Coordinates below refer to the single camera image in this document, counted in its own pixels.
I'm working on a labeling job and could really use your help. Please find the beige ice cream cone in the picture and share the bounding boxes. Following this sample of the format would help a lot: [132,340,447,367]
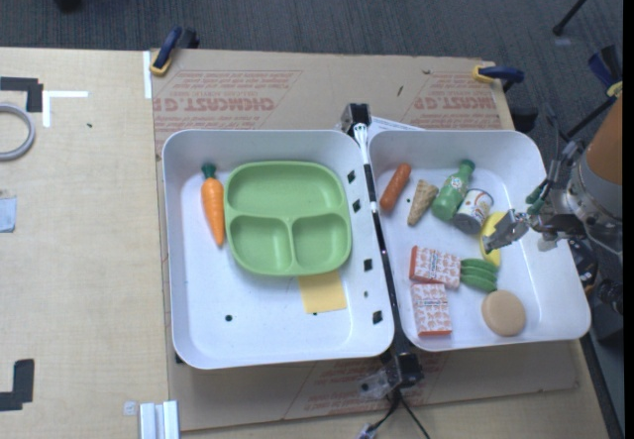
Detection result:
[406,178,441,228]

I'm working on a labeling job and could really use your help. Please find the orange sausage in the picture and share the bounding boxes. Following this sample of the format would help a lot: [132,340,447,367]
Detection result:
[378,162,413,212]

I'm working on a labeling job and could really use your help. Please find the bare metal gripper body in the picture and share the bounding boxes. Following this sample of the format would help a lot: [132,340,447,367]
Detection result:
[527,177,624,241]

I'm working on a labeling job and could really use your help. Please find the thin black and white rod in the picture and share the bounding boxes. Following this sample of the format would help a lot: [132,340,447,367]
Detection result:
[354,123,406,360]

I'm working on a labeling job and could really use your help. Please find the yellow round toy food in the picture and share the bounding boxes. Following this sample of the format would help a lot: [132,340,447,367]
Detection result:
[477,210,509,267]

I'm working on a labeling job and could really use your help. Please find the green divided plate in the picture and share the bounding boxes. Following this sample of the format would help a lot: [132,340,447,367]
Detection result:
[223,160,354,277]

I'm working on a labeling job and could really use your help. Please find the small white can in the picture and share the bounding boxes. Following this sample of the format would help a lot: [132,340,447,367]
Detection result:
[452,187,495,236]

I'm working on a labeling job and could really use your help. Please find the green bottle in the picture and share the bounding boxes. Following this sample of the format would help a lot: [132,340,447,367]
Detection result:
[430,158,477,223]

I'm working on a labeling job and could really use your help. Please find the white tape roll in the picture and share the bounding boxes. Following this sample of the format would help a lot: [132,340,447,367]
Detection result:
[0,101,38,163]

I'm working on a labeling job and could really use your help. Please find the white paper sheet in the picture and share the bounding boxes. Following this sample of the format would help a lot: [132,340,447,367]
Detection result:
[368,115,427,133]

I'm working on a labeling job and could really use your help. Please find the orange and white carton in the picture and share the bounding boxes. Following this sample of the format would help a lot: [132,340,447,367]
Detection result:
[408,245,464,290]
[409,282,454,339]

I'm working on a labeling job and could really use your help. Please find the beige round biscuit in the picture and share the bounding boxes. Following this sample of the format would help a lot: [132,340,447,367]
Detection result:
[480,289,528,338]

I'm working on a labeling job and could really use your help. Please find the brown cardboard board red print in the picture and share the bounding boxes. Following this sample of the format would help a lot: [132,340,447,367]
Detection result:
[150,48,581,433]

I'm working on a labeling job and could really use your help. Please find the orange carrot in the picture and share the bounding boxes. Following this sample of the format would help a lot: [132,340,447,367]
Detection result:
[199,162,228,249]

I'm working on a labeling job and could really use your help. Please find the white plastic tray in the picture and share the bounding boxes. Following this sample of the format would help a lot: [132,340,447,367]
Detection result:
[368,129,592,354]
[160,129,396,372]

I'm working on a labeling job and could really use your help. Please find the black block with thin wires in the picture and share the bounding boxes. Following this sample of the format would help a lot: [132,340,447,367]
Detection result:
[339,102,372,134]
[379,351,426,389]

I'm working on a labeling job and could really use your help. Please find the green pea pods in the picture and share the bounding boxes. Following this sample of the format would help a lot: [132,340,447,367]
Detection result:
[459,257,500,294]

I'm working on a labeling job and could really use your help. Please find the yellow cheese slice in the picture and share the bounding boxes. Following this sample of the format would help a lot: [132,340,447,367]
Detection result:
[296,270,349,315]

